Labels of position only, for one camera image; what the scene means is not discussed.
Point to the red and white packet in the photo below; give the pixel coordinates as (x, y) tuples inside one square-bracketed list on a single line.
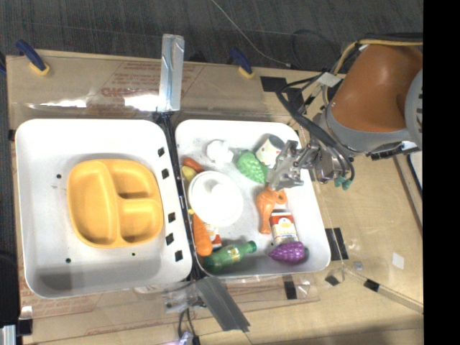
[(215, 239)]

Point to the black cylinder on white bracket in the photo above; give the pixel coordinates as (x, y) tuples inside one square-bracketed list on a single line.
[(386, 153)]

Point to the yellow divided plate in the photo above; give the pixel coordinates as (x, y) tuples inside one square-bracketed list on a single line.
[(108, 203)]

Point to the purple toy grapes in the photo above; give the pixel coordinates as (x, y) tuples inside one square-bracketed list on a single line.
[(287, 253)]

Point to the green plastic bottle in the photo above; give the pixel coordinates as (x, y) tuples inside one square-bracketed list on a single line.
[(226, 256)]

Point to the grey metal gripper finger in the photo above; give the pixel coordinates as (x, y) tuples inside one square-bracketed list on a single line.
[(285, 177), (289, 151)]

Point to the white bowl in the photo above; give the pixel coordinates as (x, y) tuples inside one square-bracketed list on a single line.
[(215, 200)]

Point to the red toy sausage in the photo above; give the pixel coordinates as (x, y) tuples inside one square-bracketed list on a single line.
[(193, 164)]

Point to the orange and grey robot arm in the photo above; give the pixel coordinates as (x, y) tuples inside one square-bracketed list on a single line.
[(373, 92)]

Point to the green toy grapes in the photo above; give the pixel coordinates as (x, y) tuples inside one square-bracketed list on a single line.
[(251, 167)]

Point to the orange toy chicken leg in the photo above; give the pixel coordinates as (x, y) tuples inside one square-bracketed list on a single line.
[(266, 207)]

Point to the orange toy carrot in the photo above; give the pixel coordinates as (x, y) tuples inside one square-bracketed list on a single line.
[(202, 237)]

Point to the yellow round toy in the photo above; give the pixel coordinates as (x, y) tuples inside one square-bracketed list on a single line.
[(188, 173)]

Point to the white toy cauliflower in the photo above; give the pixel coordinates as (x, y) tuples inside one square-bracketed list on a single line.
[(219, 151)]

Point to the white plastic tray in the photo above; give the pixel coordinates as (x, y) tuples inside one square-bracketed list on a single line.
[(309, 221), (43, 192)]

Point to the white patterned cup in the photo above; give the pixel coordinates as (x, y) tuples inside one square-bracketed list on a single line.
[(267, 151)]

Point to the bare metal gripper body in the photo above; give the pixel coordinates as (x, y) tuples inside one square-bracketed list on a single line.
[(323, 164)]

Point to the brown cardboard board, red print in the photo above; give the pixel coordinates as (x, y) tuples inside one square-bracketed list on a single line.
[(90, 81)]

